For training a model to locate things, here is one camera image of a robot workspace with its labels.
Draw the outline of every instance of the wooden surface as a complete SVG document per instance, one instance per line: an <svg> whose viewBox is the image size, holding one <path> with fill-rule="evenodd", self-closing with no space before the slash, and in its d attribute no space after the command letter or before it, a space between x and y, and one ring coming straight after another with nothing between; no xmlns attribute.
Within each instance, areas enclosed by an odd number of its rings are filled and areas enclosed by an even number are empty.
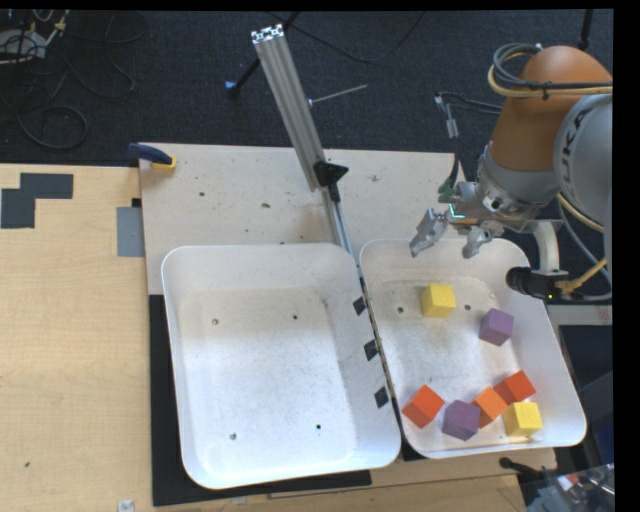
<svg viewBox="0 0 640 512"><path fill-rule="evenodd" d="M139 170L0 165L0 188L18 188L20 172L73 174L74 194L37 199L33 229L0 229L0 509L157 510L146 265L117 254L116 208L140 197ZM522 510L497 459L399 460L366 489L161 509ZM553 468L555 456L522 450L518 462Z"/></svg>

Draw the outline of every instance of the purple cube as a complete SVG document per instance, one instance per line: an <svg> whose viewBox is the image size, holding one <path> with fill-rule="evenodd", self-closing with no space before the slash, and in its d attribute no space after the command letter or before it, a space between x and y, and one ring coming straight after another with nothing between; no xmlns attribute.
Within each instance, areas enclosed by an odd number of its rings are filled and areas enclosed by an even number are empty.
<svg viewBox="0 0 640 512"><path fill-rule="evenodd" d="M482 317L479 334L481 340L500 346L511 337L512 332L513 315L491 308Z"/></svg>
<svg viewBox="0 0 640 512"><path fill-rule="evenodd" d="M454 400L444 411L442 432L466 441L478 432L480 407Z"/></svg>

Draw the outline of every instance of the yellow block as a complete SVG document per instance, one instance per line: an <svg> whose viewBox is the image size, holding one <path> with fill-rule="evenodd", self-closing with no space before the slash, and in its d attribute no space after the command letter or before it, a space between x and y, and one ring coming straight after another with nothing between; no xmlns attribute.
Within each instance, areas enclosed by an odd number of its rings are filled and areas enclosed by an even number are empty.
<svg viewBox="0 0 640 512"><path fill-rule="evenodd" d="M420 296L422 314L446 318L456 307L453 287L449 284L431 283Z"/></svg>
<svg viewBox="0 0 640 512"><path fill-rule="evenodd" d="M542 428L542 418L535 402L514 402L502 413L508 436L529 437Z"/></svg>

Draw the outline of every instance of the cube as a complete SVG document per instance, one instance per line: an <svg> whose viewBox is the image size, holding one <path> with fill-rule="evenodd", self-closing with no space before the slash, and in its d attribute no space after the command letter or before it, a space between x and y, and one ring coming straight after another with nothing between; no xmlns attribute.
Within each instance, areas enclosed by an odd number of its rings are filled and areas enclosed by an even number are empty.
<svg viewBox="0 0 640 512"><path fill-rule="evenodd" d="M480 322L481 340L500 346L507 341L513 332L513 315L491 308Z"/></svg>
<svg viewBox="0 0 640 512"><path fill-rule="evenodd" d="M509 407L509 404L491 386L485 388L471 403L480 407L479 428L486 427Z"/></svg>
<svg viewBox="0 0 640 512"><path fill-rule="evenodd" d="M535 402L514 402L502 415L509 437L529 437L542 428L542 418Z"/></svg>
<svg viewBox="0 0 640 512"><path fill-rule="evenodd" d="M419 428L433 421L444 405L444 400L429 386L423 384L409 403L402 409L402 414Z"/></svg>
<svg viewBox="0 0 640 512"><path fill-rule="evenodd" d="M423 316L446 318L456 307L453 287L449 284L431 283L420 295Z"/></svg>
<svg viewBox="0 0 640 512"><path fill-rule="evenodd" d="M524 370L519 370L513 375L502 379L493 388L508 405L513 402L522 402L536 392Z"/></svg>
<svg viewBox="0 0 640 512"><path fill-rule="evenodd" d="M454 400L444 411L442 432L466 441L478 432L480 407Z"/></svg>

